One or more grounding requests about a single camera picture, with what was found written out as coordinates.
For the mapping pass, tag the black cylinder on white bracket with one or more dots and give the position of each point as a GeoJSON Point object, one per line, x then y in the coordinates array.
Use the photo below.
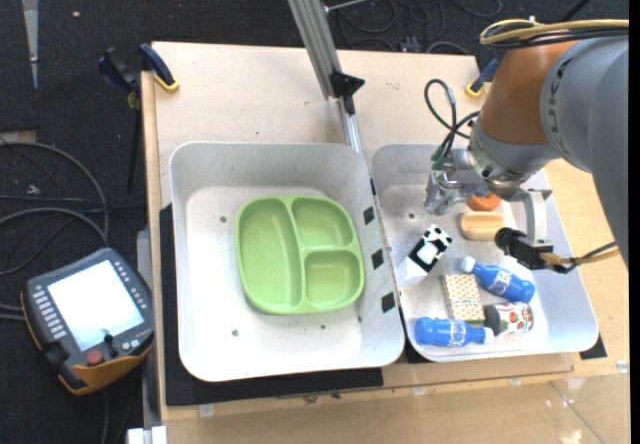
{"type": "Point", "coordinates": [525, 244]}

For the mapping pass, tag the pale wood board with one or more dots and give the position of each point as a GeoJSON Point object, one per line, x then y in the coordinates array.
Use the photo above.
{"type": "Point", "coordinates": [240, 102]}

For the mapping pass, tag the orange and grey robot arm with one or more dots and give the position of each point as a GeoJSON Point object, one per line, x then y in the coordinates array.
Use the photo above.
{"type": "Point", "coordinates": [575, 102]}

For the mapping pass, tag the orange toy carrot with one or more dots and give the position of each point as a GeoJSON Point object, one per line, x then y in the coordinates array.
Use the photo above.
{"type": "Point", "coordinates": [484, 203]}

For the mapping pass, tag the orange dotted white carton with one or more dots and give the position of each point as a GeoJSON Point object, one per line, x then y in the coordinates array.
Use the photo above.
{"type": "Point", "coordinates": [462, 297]}

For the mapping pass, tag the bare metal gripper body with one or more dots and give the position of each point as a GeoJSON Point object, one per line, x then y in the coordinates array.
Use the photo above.
{"type": "Point", "coordinates": [470, 179]}

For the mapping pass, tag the green divided plate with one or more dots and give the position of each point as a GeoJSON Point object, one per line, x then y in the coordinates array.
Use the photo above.
{"type": "Point", "coordinates": [270, 257]}

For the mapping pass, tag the white plastic tray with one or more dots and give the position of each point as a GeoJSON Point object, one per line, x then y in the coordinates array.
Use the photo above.
{"type": "Point", "coordinates": [555, 322]}
{"type": "Point", "coordinates": [210, 282]}

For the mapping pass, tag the tan toy bread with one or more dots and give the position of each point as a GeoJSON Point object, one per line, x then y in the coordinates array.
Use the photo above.
{"type": "Point", "coordinates": [481, 226]}

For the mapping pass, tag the black and white carton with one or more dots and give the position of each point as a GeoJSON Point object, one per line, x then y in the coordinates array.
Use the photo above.
{"type": "Point", "coordinates": [430, 247]}

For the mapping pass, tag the blue bottle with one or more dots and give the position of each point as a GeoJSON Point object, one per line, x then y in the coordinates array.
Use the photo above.
{"type": "Point", "coordinates": [502, 282]}
{"type": "Point", "coordinates": [440, 331]}

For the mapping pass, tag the strawberry print bottle black cap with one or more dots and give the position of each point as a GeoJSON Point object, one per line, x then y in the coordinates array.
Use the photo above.
{"type": "Point", "coordinates": [512, 318]}

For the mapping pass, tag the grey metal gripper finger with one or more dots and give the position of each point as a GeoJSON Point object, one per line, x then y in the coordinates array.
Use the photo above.
{"type": "Point", "coordinates": [452, 199]}
{"type": "Point", "coordinates": [432, 199]}

